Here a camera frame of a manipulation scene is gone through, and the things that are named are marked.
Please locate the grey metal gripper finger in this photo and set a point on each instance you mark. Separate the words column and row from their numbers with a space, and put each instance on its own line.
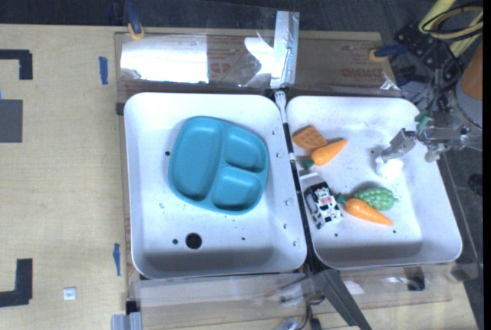
column 389, row 155
column 404, row 140

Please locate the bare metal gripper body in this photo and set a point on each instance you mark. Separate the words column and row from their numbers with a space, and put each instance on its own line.
column 445, row 134

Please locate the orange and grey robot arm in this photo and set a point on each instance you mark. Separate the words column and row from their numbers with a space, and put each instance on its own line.
column 471, row 94

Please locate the white lumpy object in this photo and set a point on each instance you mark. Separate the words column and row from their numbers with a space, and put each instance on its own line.
column 390, row 169

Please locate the green grapes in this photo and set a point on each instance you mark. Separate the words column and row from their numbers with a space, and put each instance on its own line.
column 376, row 198

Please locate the orange carrot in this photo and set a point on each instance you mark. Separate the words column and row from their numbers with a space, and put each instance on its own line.
column 364, row 210
column 326, row 154

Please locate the cow print carton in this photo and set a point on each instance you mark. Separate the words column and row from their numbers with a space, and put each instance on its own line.
column 324, row 203

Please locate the orange waffle biscuit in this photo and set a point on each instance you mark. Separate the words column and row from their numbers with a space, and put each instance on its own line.
column 307, row 137

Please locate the white plastic tray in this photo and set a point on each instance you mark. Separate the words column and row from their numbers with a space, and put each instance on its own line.
column 383, row 244
column 161, row 228

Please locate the blue divided plate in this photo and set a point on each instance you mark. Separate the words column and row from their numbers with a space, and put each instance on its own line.
column 199, row 159

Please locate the small white square tag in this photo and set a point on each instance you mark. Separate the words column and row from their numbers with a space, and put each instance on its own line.
column 70, row 293

